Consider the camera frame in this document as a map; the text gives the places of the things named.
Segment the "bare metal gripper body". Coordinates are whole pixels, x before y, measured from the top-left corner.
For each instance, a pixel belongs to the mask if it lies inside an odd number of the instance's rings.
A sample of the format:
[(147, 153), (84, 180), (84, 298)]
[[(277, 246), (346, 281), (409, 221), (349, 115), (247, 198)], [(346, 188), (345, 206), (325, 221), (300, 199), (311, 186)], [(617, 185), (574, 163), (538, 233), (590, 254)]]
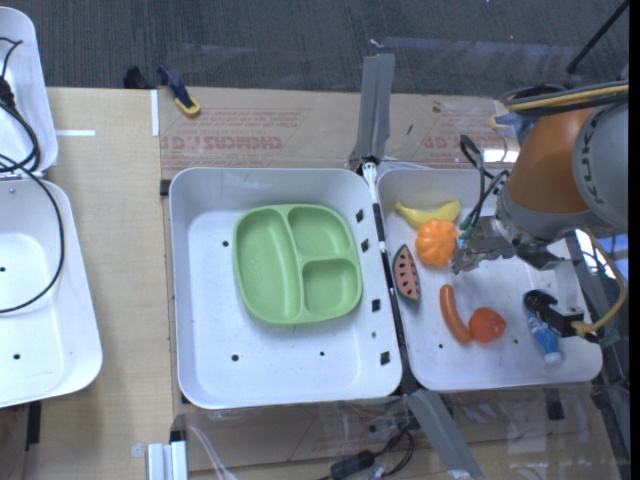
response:
[(460, 226), (456, 250), (464, 248), (467, 255), (484, 255), (485, 260), (510, 259), (515, 256), (512, 244), (504, 238), (493, 216), (482, 216), (475, 224)]

